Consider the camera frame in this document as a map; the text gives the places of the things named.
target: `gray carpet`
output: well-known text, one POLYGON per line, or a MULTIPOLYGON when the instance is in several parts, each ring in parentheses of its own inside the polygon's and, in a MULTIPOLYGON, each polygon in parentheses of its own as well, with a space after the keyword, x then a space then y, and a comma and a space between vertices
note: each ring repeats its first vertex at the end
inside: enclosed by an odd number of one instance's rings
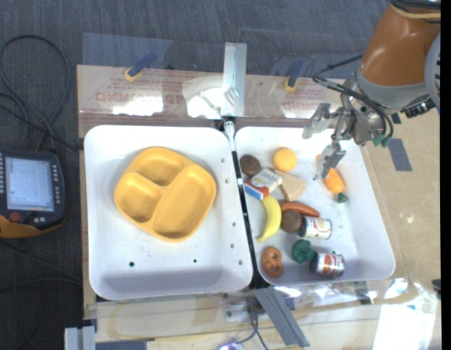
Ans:
MULTIPOLYGON (((0 47, 12 37, 34 34, 53 41, 69 60, 71 89, 53 123, 55 135, 74 147, 77 139, 76 65, 125 65, 143 38, 217 44, 245 42, 249 74, 282 74, 289 60, 313 58, 315 67, 362 53, 386 0, 0 0, 0 47), (113 50, 114 40, 135 43, 113 50), (108 50, 100 51, 108 45, 108 50)), ((179 45, 169 61, 176 69, 221 70, 217 54, 184 52, 179 45)), ((48 44, 32 39, 7 47, 3 66, 10 82, 33 108, 52 115, 64 89, 62 60, 48 44)), ((353 66, 333 70, 328 77, 348 77, 353 66)), ((9 89, 0 78, 0 92, 9 89)), ((9 99, 0 103, 16 114, 9 99)), ((42 126, 35 113, 32 122, 42 126)), ((0 108, 0 147, 35 149, 41 136, 0 108)), ((50 148, 48 139, 42 149, 50 148)), ((67 184, 68 217, 47 235, 8 244, 81 278, 81 238, 78 156, 57 143, 67 184)), ((65 275, 34 263, 0 242, 0 287, 39 276, 65 275)), ((82 322, 82 290, 65 282, 19 286, 14 295, 0 291, 0 349, 63 349, 66 327, 82 322), (26 339, 23 333, 31 333, 26 339)))

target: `toy can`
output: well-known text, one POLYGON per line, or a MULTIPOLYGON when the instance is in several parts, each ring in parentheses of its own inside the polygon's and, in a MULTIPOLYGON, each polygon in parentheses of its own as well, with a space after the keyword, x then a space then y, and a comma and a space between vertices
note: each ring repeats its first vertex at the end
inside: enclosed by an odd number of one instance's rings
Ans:
POLYGON ((345 259, 341 254, 318 252, 310 261, 310 271, 321 275, 341 277, 345 271, 345 259))
POLYGON ((332 234, 332 221, 330 219, 303 217, 303 226, 298 235, 304 238, 319 238, 327 240, 332 234))

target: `blue clip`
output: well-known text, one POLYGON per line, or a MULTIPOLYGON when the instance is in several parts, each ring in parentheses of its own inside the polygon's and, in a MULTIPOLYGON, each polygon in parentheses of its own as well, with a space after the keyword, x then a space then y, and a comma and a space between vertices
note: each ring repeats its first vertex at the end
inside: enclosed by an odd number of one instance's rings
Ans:
POLYGON ((151 63, 153 63, 156 59, 157 56, 154 53, 149 53, 144 56, 134 66, 125 71, 125 79, 132 82, 136 78, 139 78, 141 74, 143 74, 143 69, 150 67, 151 63))
POLYGON ((295 66, 293 68, 293 71, 291 72, 291 75, 286 78, 285 80, 285 89, 289 92, 293 92, 295 90, 295 87, 297 86, 297 79, 299 76, 299 73, 301 72, 301 69, 303 67, 303 61, 298 60, 295 63, 295 66))

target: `banana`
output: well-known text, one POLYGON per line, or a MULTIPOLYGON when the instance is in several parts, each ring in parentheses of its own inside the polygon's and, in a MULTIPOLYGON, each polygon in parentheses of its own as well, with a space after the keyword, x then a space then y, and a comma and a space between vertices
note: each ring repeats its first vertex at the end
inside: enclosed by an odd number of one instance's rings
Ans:
POLYGON ((281 226, 282 210, 279 202, 272 195, 267 195, 262 199, 262 203, 267 212, 267 221, 264 227, 264 232, 257 239, 263 242, 266 238, 275 235, 281 226))

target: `yellow divided dish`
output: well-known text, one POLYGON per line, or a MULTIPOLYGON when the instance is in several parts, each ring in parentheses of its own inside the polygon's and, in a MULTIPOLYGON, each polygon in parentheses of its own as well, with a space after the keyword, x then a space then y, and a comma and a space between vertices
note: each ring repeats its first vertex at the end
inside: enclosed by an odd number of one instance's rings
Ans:
POLYGON ((207 216, 216 182, 196 162, 150 147, 127 167, 115 187, 118 210, 132 223, 169 242, 189 238, 207 216))

